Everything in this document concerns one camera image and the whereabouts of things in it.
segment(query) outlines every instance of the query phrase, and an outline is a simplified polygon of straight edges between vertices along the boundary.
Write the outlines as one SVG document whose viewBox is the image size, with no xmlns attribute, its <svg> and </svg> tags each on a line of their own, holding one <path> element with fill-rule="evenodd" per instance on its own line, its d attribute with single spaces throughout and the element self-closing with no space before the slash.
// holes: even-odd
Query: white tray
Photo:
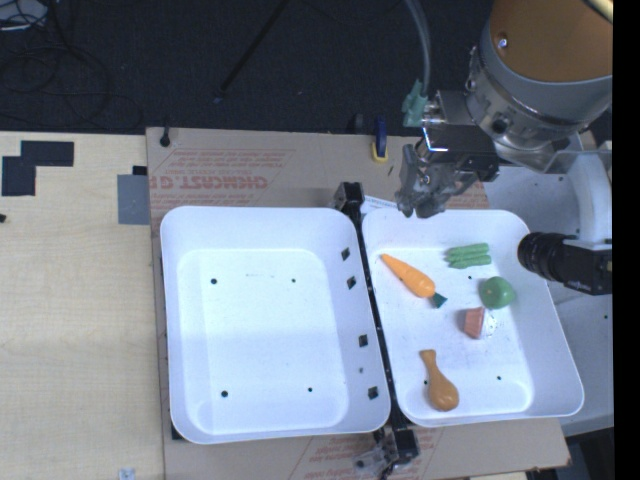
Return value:
<svg viewBox="0 0 640 480">
<path fill-rule="evenodd" d="M 325 208 L 161 224 L 171 418 L 213 444 L 368 432 L 390 411 L 354 226 Z"/>
<path fill-rule="evenodd" d="M 519 217 L 501 210 L 451 209 L 429 219 L 406 218 L 395 209 L 366 215 L 363 234 L 398 404 L 414 423 L 568 416 L 582 407 L 582 383 L 547 283 L 517 258 L 528 233 Z M 480 242 L 489 244 L 491 264 L 449 267 L 447 249 Z M 382 253 L 431 277 L 447 302 L 437 309 L 415 297 L 380 260 Z M 464 310 L 482 305 L 479 284 L 496 275 L 511 283 L 516 298 L 490 310 L 489 332 L 473 339 L 462 330 Z M 433 408 L 426 396 L 427 372 L 418 352 L 429 348 L 458 388 L 460 403 L 448 412 Z"/>
</svg>

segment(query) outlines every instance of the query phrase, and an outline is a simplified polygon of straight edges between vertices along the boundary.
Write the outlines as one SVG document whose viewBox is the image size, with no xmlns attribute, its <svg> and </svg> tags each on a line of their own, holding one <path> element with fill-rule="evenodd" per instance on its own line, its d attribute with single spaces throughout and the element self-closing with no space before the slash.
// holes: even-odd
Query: light wood surface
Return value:
<svg viewBox="0 0 640 480">
<path fill-rule="evenodd" d="M 117 206 L 145 139 L 2 133 L 0 156 L 22 139 L 72 140 L 75 162 L 0 197 L 0 477 L 159 480 L 150 229 Z"/>
</svg>

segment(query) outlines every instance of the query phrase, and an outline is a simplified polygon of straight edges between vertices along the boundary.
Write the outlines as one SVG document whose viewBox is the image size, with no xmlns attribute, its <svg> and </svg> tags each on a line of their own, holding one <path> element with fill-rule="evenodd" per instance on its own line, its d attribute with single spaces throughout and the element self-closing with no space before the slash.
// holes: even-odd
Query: small light blue object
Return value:
<svg viewBox="0 0 640 480">
<path fill-rule="evenodd" d="M 421 91 L 422 82 L 416 80 L 411 92 L 407 94 L 402 103 L 402 112 L 404 112 L 402 124 L 406 127 L 422 127 L 422 116 L 424 115 L 424 107 L 427 104 L 427 97 L 420 96 Z"/>
</svg>

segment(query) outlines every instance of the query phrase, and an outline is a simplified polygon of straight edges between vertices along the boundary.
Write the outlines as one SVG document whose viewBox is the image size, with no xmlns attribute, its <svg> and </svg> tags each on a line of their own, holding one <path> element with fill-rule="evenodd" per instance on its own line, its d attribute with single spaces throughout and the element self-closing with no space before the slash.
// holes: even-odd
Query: toy carrot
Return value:
<svg viewBox="0 0 640 480">
<path fill-rule="evenodd" d="M 437 308 L 447 301 L 446 297 L 436 292 L 435 283 L 425 273 L 388 254 L 381 254 L 380 257 L 416 297 L 430 299 Z"/>
</svg>

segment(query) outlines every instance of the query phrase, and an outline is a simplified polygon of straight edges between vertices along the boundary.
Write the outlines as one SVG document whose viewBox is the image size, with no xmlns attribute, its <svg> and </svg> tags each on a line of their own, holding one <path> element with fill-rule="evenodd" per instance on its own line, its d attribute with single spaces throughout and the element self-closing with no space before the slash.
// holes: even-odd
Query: cardboard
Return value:
<svg viewBox="0 0 640 480">
<path fill-rule="evenodd" d="M 202 446 L 172 435 L 168 397 L 166 321 L 158 228 L 181 205 L 331 206 L 342 182 L 360 182 L 367 196 L 393 201 L 402 146 L 388 137 L 388 161 L 374 162 L 373 137 L 238 130 L 147 129 L 149 201 L 156 297 L 160 393 L 167 480 L 375 478 L 354 468 L 372 434 L 314 436 Z M 487 208 L 481 183 L 448 207 Z M 555 418 L 447 428 L 415 428 L 421 453 L 392 478 L 460 478 L 565 466 L 570 455 Z"/>
</svg>

